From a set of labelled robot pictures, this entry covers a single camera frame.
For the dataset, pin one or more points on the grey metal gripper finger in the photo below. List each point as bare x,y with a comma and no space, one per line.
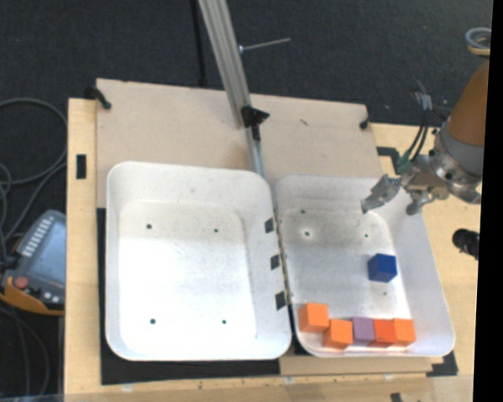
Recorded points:
380,195
419,201

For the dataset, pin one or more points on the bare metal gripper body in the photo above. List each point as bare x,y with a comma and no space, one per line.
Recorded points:
444,177

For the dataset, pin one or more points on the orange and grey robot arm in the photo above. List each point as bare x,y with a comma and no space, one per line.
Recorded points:
470,111

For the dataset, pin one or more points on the blue cube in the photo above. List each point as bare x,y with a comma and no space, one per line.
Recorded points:
381,268

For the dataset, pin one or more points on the white plastic tray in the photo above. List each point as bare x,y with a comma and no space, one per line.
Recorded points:
336,267
188,276

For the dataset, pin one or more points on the orange cube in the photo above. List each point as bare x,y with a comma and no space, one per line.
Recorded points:
338,334
405,331
312,317

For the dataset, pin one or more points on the red-orange cube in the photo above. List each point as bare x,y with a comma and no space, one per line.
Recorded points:
384,331

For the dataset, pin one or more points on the purple cube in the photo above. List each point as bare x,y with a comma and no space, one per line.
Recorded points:
363,330

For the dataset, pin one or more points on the brown cardboard board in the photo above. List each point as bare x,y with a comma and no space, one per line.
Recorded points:
175,125

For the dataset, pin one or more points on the black cylinder on white bracket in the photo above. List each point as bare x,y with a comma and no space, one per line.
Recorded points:
467,241

